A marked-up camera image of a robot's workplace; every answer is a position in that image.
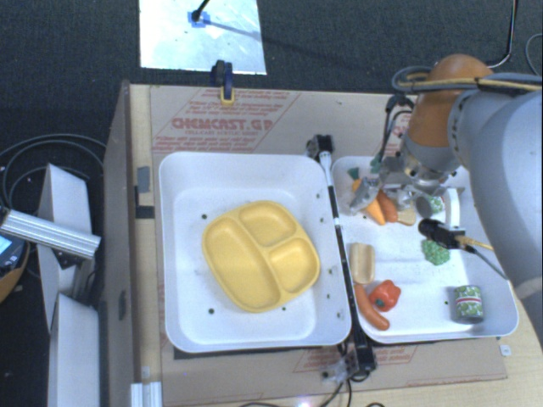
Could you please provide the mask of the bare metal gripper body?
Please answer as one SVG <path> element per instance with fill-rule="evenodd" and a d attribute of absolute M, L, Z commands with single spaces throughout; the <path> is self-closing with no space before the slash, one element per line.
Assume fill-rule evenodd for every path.
<path fill-rule="evenodd" d="M 447 172 L 438 172 L 421 165 L 416 160 L 385 158 L 378 173 L 382 187 L 401 187 L 407 191 L 439 196 L 449 177 Z"/>

